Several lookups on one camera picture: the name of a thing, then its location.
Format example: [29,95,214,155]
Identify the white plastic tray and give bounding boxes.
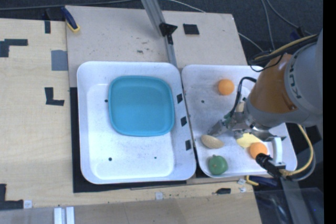
[76,61,197,185]
[181,64,298,179]

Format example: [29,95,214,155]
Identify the pale wood board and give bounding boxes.
[65,5,255,191]

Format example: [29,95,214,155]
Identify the green bell pepper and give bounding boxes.
[207,154,229,176]

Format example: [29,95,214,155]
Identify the blue plate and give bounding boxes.
[108,75,176,137]

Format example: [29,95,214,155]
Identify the small black block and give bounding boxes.
[212,187,232,195]

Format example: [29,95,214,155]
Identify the black cylinder on white bracket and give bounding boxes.
[255,137,287,179]

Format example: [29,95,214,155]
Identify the orange ball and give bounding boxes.
[249,142,269,159]
[217,78,235,96]

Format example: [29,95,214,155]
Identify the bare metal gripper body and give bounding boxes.
[225,112,266,140]

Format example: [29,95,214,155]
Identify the yellow flat slice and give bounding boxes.
[236,132,261,150]

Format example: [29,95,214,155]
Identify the beige bread roll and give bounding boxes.
[200,134,225,150]

